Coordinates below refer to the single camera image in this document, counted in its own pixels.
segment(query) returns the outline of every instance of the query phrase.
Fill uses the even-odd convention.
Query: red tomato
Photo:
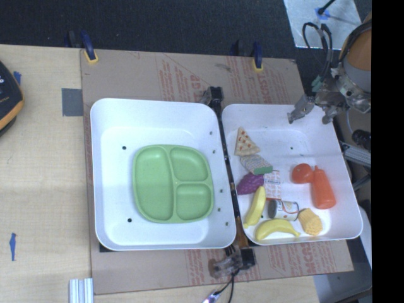
[[[314,174],[311,166],[306,163],[298,164],[292,171],[292,181],[297,184],[311,183]]]

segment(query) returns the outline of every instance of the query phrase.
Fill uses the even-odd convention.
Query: black fabric
[[[372,0],[354,2],[363,21]],[[96,49],[131,51],[228,55],[257,40],[263,57],[295,59],[304,83],[321,70],[320,51],[295,47],[283,0],[0,0],[0,44],[64,47],[81,30]]]

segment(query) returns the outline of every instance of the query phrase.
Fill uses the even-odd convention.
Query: cardboard sheet
[[[102,248],[95,234],[90,109],[101,98],[199,102],[209,86],[221,86],[228,104],[294,104],[303,93],[297,66],[290,59],[165,54],[97,50],[90,64],[80,52],[94,293],[112,294],[159,288],[225,283],[213,278],[209,261],[225,258],[223,249],[126,251]],[[254,247],[257,264],[237,282],[317,275],[353,270],[346,241]]]

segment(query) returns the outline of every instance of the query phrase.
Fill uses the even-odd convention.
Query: plastic tray
[[[213,182],[209,164],[194,148],[143,147],[134,157],[132,173],[136,205],[150,221],[193,222],[212,211]]]
[[[113,251],[223,248],[235,239],[235,220],[216,114],[206,105],[105,98],[90,111],[95,231]],[[133,160],[150,145],[191,147],[206,158],[213,207],[188,223],[146,219],[134,199]]]
[[[266,239],[257,241],[254,236],[257,225],[269,219],[267,201],[259,223],[245,228],[244,231],[251,241],[262,246],[356,238],[362,231],[362,217],[334,127],[332,124],[322,123],[324,112],[319,107],[315,107],[304,118],[289,124],[287,113],[293,109],[293,105],[232,104],[223,110],[222,121],[234,181],[237,185],[247,174],[239,156],[234,155],[237,130],[242,126],[260,147],[259,155],[271,163],[274,170],[280,171],[282,199],[297,202],[300,209],[311,208],[319,215],[324,229],[314,237],[306,234],[296,220],[292,225],[301,233],[299,237],[275,232]],[[324,169],[335,193],[334,207],[327,210],[315,209],[311,199],[311,185],[294,184],[291,181],[292,169],[300,163],[308,163],[312,167],[318,165]],[[252,198],[253,194],[237,196],[242,220]]]

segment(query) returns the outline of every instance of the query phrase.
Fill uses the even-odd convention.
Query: green plate
[[[213,208],[209,164],[191,147],[152,145],[138,150],[133,160],[133,189],[140,213],[153,222],[198,221]]]

